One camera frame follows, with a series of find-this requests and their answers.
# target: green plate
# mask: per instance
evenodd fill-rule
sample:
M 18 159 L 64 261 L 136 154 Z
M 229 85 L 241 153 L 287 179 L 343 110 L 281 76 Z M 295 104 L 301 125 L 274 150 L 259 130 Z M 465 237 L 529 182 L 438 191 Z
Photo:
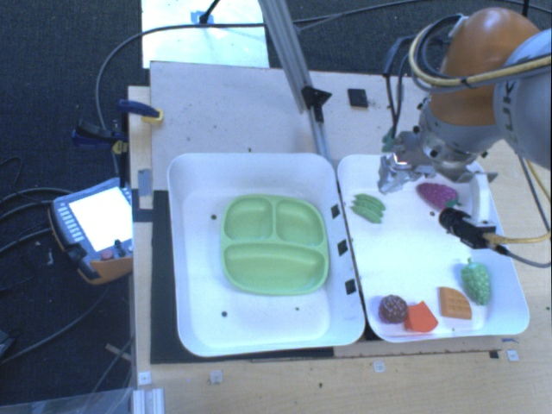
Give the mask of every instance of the green plate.
M 224 211 L 221 256 L 226 278 L 246 292 L 305 294 L 328 277 L 323 219 L 315 207 L 296 198 L 235 198 Z

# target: bright screen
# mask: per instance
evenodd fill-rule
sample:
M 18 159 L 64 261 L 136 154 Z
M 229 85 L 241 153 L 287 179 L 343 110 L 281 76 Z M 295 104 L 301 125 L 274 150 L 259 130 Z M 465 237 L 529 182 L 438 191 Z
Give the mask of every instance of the bright screen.
M 132 238 L 132 209 L 117 187 L 69 203 L 95 251 Z

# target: dark carpet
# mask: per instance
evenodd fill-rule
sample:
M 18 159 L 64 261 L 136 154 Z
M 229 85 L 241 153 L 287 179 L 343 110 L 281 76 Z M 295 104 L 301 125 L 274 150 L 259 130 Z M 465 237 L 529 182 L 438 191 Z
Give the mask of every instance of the dark carpet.
M 397 1 L 287 0 L 294 19 Z M 552 4 L 530 2 L 548 10 Z M 302 31 L 300 41 L 310 69 L 381 73 L 397 37 L 443 16 L 495 5 L 521 10 L 519 4 L 493 0 L 426 0 L 321 24 Z M 538 9 L 530 9 L 529 18 L 539 28 L 550 27 L 550 15 Z M 79 191 L 114 176 L 109 152 L 75 148 L 71 132 L 79 120 L 97 124 L 98 69 L 116 45 L 140 29 L 141 0 L 0 0 L 0 198 L 33 187 Z M 270 44 L 269 58 L 271 66 L 279 65 Z M 102 107 L 110 124 L 119 117 L 116 100 L 125 97 L 127 86 L 146 84 L 137 41 L 116 56 L 103 79 Z M 25 231 L 45 227 L 44 207 L 2 218 L 31 202 L 22 196 L 0 201 L 0 249 Z M 105 289 L 85 283 L 50 235 L 0 254 L 0 330 L 17 336 L 0 361 L 72 322 Z M 0 405 L 91 392 L 114 358 L 105 345 L 120 348 L 129 336 L 125 278 L 112 283 L 100 304 L 62 336 L 0 365 Z M 98 390 L 124 386 L 128 372 L 129 364 L 119 361 Z

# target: waffle toy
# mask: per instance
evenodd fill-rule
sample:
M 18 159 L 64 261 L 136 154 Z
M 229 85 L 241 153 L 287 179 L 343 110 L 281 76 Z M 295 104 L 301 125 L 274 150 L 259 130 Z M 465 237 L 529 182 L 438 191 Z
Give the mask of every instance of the waffle toy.
M 439 301 L 442 316 L 457 319 L 472 318 L 472 307 L 466 297 L 458 290 L 446 286 L 439 287 Z

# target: table top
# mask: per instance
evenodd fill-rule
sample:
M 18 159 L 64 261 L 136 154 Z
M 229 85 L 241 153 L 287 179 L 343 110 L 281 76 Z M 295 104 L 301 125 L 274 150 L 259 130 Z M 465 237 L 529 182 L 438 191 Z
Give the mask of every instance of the table top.
M 183 66 L 193 82 L 183 93 L 196 100 L 198 94 L 190 93 L 193 86 L 200 86 L 194 76 L 202 78 L 206 72 L 221 71 L 216 66 L 178 66 Z M 277 85 L 279 90 L 285 84 L 278 74 L 281 71 L 259 72 L 273 75 L 267 77 L 268 84 Z M 337 100 L 324 111 L 332 157 L 340 160 L 347 154 L 378 153 L 380 137 L 390 122 L 383 80 L 375 76 L 330 72 L 313 72 L 312 78 L 321 89 L 329 88 L 335 94 L 333 99 Z M 409 80 L 405 84 L 401 129 L 417 122 L 416 106 L 423 96 Z M 349 108 L 345 113 L 340 111 L 338 101 L 346 97 L 347 87 L 367 91 L 368 110 Z M 129 98 L 149 103 L 150 89 L 131 87 Z M 196 104 L 199 104 L 196 112 L 205 110 L 200 102 Z M 297 111 L 291 94 L 289 105 L 290 112 L 292 109 Z M 169 159 L 171 155 L 155 157 L 157 149 L 152 146 L 152 141 L 155 142 L 155 139 L 152 140 L 152 128 L 155 127 L 141 122 L 137 116 L 131 118 L 130 176 L 133 189 L 138 188 L 141 175 L 149 174 L 149 171 L 154 176 L 154 185 L 159 182 L 162 188 L 164 183 L 159 176 L 155 179 L 155 173 L 156 170 L 163 173 L 166 169 L 154 167 L 153 161 Z M 191 133 L 200 136 L 201 131 L 198 129 Z M 187 141 L 187 148 L 193 141 L 193 137 Z M 312 144 L 309 142 L 305 146 L 308 149 Z M 183 153 L 178 146 L 173 152 Z M 503 141 L 499 142 L 480 164 L 488 171 L 499 173 L 491 184 L 491 190 L 505 235 L 543 233 L 543 224 L 529 187 L 524 181 L 517 156 L 511 149 Z M 549 186 L 549 171 L 540 168 L 537 171 L 545 185 Z M 139 198 L 142 209 L 152 207 L 148 191 L 143 191 Z M 550 269 L 514 262 L 530 309 L 530 324 L 524 333 L 512 337 L 488 336 L 406 344 L 357 342 L 336 348 L 335 357 L 323 360 L 239 360 L 152 365 L 149 362 L 152 224 L 135 223 L 134 232 L 133 304 L 137 373 L 139 376 L 151 373 L 151 383 L 146 385 L 164 389 L 166 412 L 446 411 L 487 414 L 497 411 L 546 412 L 552 404 L 549 390 L 552 383 Z M 533 260 L 546 261 L 550 256 L 549 241 L 512 247 L 511 250 L 514 251 L 514 248 L 516 253 Z

